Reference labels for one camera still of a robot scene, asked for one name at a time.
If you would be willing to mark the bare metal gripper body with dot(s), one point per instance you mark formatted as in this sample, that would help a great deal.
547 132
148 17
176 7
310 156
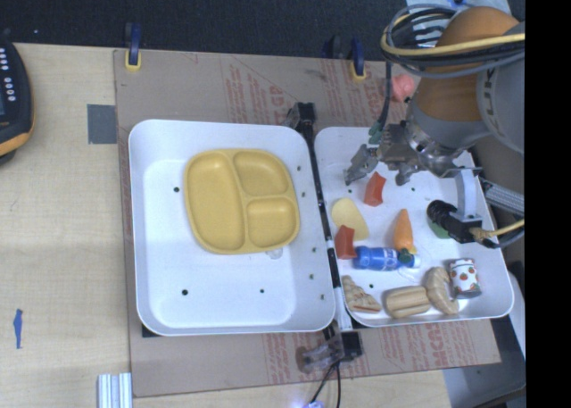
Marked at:
399 149

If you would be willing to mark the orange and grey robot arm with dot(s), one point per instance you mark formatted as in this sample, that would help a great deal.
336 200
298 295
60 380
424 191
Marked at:
450 89

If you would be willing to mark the tan toy croissant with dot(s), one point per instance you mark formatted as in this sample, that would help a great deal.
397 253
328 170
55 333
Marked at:
439 290

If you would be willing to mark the brown cardboard board red print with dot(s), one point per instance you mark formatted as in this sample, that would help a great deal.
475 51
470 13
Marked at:
201 85

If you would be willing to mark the yellow divided plate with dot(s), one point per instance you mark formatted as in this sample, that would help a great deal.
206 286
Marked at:
214 205

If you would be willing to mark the orange carrot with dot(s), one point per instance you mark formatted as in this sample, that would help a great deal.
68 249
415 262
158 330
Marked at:
403 230

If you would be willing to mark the pink toy food piece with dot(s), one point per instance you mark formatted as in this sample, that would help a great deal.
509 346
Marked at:
403 87

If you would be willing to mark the white plastic tray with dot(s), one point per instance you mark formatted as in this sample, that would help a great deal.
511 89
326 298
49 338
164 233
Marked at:
223 290
486 272

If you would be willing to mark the tan toy bread bun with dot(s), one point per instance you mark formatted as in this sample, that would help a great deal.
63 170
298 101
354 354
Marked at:
407 302

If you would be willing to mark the pale yellow toy crisp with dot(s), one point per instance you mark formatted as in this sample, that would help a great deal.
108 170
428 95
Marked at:
348 216

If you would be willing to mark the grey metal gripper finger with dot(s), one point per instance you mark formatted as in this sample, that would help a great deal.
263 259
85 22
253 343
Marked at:
406 175
362 163

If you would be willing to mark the white can with tomato print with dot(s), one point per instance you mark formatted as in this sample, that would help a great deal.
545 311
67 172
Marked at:
465 279

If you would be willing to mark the red toy food piece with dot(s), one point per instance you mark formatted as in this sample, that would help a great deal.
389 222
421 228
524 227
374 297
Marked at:
374 192
344 243

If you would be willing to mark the thin black and white rod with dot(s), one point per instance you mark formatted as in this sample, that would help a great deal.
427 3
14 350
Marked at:
322 205

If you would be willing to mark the toy pizza slice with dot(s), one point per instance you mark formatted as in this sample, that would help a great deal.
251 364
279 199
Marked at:
357 297

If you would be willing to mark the small clear plastic piece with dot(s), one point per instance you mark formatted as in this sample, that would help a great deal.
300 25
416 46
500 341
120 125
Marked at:
274 254

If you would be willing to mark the blue plastic bottle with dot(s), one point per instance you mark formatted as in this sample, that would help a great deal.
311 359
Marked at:
377 259

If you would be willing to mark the green toy food piece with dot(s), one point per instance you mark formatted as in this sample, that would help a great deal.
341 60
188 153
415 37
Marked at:
439 232

